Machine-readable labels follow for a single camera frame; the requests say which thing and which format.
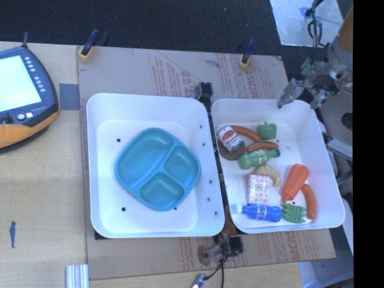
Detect thin black rod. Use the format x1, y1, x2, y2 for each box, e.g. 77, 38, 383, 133
205, 99, 233, 239

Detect blue divided plate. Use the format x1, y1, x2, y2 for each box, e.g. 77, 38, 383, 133
114, 127, 202, 212

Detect beige croissant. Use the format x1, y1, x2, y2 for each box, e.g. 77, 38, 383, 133
253, 164, 283, 188

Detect blue bottle white cap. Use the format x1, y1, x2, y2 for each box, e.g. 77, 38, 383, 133
233, 203, 283, 223

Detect orange squeeze bottle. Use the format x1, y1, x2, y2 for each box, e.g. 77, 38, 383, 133
281, 163, 310, 205

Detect orange sausage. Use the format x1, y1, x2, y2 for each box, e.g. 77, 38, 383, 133
245, 140, 280, 154
229, 125, 262, 143
300, 183, 318, 221

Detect green pepper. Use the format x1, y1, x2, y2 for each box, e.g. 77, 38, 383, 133
256, 121, 278, 141

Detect brown biscuit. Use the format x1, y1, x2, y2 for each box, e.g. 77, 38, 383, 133
217, 140, 247, 162

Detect green bottle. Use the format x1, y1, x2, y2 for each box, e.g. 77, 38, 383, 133
238, 148, 281, 170

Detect red and white can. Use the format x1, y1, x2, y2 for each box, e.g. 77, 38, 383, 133
216, 125, 245, 154

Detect red and white carton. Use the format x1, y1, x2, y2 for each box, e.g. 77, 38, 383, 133
246, 173, 271, 206

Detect green pea pods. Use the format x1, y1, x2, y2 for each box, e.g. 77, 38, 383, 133
281, 202, 308, 224

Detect brown cardboard board red print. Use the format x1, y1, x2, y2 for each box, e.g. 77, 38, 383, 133
77, 45, 337, 281

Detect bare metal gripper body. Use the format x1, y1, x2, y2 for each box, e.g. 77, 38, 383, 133
302, 60, 354, 95

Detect white plastic tray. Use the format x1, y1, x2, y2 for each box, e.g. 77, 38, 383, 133
86, 92, 226, 239
211, 98, 346, 235

